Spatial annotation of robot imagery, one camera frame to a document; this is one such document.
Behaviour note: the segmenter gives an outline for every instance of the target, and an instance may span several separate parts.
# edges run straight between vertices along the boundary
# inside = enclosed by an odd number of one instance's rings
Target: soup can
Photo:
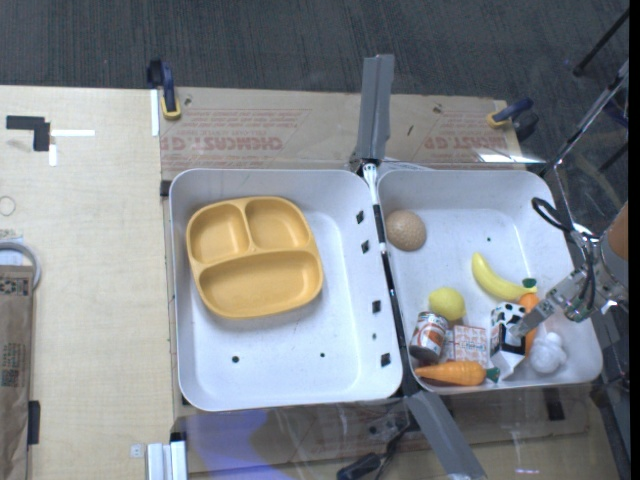
[[[409,353],[425,363],[437,363],[448,330],[446,318],[431,311],[421,312],[409,342]]]

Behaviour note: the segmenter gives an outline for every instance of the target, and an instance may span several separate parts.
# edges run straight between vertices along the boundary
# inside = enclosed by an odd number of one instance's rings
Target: yellow banana
[[[503,301],[515,302],[525,293],[538,291],[537,286],[526,288],[500,277],[479,252],[474,252],[471,257],[471,271],[475,280],[485,291]]]

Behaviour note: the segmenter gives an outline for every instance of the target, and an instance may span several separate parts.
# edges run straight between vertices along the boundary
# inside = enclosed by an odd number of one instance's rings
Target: orange carrot
[[[425,379],[438,380],[458,386],[477,386],[482,384],[487,371],[477,361],[448,361],[446,363],[421,366],[415,369],[416,375]]]
[[[540,302],[540,298],[535,293],[525,293],[520,299],[518,299],[518,304],[524,307],[526,313],[529,313],[533,308],[536,307],[536,304]],[[536,337],[536,329],[529,331],[527,336],[524,339],[524,355],[529,355],[529,350],[531,349],[531,345],[533,345],[533,340]]]

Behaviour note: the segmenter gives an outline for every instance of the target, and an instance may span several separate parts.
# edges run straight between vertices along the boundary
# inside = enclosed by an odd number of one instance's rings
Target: gray ring
[[[29,258],[31,264],[35,268],[35,273],[33,274],[33,288],[35,289],[38,287],[41,273],[40,261],[38,261],[38,257],[30,247],[10,240],[0,240],[0,251],[18,251]]]
[[[10,212],[1,212],[0,211],[0,215],[3,215],[4,217],[9,217],[10,215],[13,214],[13,212],[16,211],[16,200],[11,197],[11,196],[0,196],[0,202],[2,202],[3,199],[8,199],[9,201],[11,201],[13,203],[13,208],[11,208]]]

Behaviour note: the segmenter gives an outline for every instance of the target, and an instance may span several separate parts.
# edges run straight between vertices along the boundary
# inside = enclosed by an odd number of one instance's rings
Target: robotic end effector
[[[583,265],[547,292],[545,298],[509,332],[522,338],[556,311],[582,322],[599,309],[606,313],[629,299],[629,213],[627,201],[600,238],[575,230],[571,238],[581,248]]]

